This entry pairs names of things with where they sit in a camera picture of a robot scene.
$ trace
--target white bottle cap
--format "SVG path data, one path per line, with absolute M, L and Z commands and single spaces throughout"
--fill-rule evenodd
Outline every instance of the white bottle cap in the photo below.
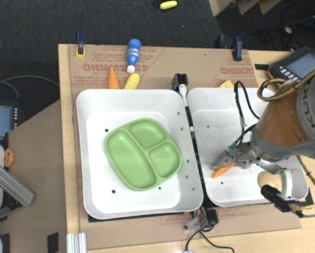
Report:
M 134 65 L 129 65 L 127 67 L 127 72 L 128 73 L 134 73 L 134 71 L 135 71 L 135 66 Z

